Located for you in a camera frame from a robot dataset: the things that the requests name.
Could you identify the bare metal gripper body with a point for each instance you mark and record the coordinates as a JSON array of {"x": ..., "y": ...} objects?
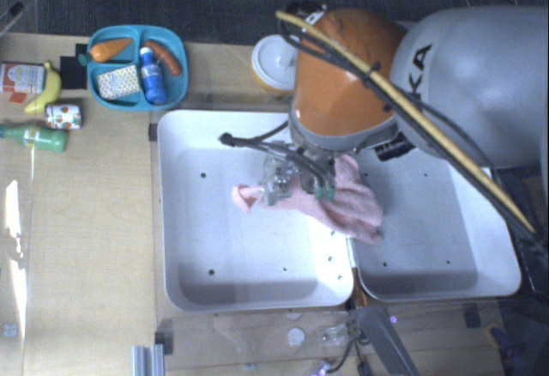
[{"x": 281, "y": 177}]

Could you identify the pink cloth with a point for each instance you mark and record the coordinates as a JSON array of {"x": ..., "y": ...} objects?
[{"x": 351, "y": 202}]

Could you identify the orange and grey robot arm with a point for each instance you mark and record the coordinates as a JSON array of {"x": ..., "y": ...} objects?
[{"x": 343, "y": 78}]

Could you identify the white plastic tray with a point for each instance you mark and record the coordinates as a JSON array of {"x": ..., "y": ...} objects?
[
  {"x": 240, "y": 245},
  {"x": 433, "y": 237}
]

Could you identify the yellow cup with white lid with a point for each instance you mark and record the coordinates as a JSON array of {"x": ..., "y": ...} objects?
[{"x": 272, "y": 61}]

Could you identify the blue bottle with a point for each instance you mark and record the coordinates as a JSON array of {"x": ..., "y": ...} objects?
[{"x": 152, "y": 80}]

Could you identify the blue divided plate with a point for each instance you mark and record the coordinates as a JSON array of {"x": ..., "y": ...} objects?
[{"x": 137, "y": 101}]

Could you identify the brown sausage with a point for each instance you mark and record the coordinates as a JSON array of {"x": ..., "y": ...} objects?
[{"x": 165, "y": 56}]

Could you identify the yellow patterned packet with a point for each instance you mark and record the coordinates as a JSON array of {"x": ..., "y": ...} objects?
[{"x": 118, "y": 82}]

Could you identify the orange carrot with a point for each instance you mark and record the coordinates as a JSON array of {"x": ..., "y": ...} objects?
[{"x": 109, "y": 49}]

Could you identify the white can with orange print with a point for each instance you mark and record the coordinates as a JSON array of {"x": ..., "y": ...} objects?
[{"x": 63, "y": 117}]

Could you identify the green bottle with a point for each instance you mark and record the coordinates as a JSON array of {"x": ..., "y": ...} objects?
[{"x": 43, "y": 139}]

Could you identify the yellow banana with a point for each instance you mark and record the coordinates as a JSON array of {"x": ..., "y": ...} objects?
[{"x": 49, "y": 91}]

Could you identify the white and orange carton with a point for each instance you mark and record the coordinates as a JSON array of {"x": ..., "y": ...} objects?
[{"x": 21, "y": 78}]

